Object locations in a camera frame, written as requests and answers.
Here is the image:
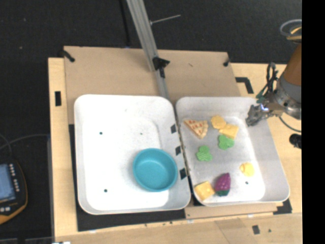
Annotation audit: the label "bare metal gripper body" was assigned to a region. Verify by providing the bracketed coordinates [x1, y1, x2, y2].
[264, 93, 302, 119]

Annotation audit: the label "yellow cheese wedge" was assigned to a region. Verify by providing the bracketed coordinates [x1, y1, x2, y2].
[218, 124, 240, 140]
[193, 181, 216, 201]

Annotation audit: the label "yellow round biscuit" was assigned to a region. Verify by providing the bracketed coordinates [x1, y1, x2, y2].
[239, 162, 255, 177]
[210, 114, 227, 130]

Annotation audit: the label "green broccoli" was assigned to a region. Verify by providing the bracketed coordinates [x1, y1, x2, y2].
[217, 134, 235, 151]
[196, 145, 213, 162]

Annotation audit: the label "toy pizza slice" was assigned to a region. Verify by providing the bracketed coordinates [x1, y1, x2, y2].
[183, 119, 209, 140]

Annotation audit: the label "white plastic tray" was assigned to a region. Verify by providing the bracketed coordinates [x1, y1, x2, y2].
[73, 94, 192, 216]
[175, 96, 291, 207]

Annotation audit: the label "purple grapes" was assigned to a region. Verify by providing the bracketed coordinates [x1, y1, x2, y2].
[214, 172, 232, 197]

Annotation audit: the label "blue bowl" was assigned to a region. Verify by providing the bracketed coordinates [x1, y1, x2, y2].
[132, 147, 179, 193]

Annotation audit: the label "brown cardboard board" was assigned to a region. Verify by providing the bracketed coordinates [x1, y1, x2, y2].
[63, 45, 284, 220]

